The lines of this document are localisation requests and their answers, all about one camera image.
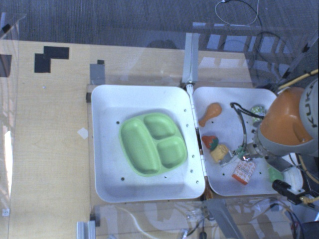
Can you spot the red strawberry with green top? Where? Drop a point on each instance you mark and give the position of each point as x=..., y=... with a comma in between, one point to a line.
x=210, y=141

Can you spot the orange and white carton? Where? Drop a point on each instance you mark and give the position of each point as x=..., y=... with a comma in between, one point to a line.
x=243, y=172

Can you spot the yellow toy block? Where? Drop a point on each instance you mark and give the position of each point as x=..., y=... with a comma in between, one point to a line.
x=218, y=153

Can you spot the green divided plate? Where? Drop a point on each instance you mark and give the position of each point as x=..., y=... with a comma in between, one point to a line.
x=139, y=143

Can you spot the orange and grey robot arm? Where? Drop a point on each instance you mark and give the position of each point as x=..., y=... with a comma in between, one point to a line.
x=284, y=118

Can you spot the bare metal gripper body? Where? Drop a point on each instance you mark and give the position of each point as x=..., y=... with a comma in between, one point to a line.
x=251, y=151

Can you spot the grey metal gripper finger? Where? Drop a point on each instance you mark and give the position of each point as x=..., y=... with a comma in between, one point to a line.
x=225, y=159

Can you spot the white plastic tray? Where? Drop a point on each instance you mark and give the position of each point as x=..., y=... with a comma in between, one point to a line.
x=229, y=131
x=109, y=143

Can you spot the green and white can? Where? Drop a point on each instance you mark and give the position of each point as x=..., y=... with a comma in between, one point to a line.
x=258, y=112

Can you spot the thin black and white rod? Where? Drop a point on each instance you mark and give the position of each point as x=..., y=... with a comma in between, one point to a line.
x=194, y=108

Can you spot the orange chicken drumstick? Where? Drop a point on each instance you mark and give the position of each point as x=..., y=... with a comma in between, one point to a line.
x=213, y=111

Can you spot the green plastic bottle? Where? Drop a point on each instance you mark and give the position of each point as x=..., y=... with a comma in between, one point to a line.
x=274, y=175

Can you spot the black cylinder on white bracket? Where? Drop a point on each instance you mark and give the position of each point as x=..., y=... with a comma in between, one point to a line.
x=282, y=185

